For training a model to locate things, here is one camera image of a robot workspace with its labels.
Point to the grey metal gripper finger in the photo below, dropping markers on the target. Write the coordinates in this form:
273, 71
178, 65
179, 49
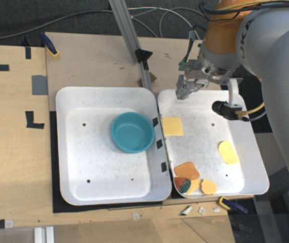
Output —
191, 88
180, 90

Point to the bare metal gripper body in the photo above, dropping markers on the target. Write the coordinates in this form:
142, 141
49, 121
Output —
197, 72

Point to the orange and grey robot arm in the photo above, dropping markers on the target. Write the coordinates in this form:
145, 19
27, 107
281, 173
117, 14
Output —
266, 59

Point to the yellow square cheese slice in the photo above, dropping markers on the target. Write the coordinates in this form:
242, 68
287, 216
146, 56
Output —
173, 126

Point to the white plastic tray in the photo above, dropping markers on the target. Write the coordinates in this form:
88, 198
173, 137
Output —
96, 161
200, 148

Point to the teal bowl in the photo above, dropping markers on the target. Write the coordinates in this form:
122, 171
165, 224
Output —
132, 133

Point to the pale yellow oval slice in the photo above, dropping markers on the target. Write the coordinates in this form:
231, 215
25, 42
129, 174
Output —
228, 153

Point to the orange toast slice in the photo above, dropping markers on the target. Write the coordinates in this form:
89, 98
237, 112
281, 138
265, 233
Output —
186, 170

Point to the brown flat board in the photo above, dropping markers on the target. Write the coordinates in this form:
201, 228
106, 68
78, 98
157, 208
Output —
93, 59

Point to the red and green strawberry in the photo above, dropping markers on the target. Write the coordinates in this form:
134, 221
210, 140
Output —
181, 185

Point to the yellow flat wedge piece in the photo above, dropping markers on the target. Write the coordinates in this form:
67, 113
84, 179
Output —
194, 186

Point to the yellow-orange round biscuit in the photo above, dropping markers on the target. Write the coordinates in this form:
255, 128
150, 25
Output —
208, 186

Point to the black cylinder on white bracket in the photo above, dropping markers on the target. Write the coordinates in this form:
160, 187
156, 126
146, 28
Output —
226, 109

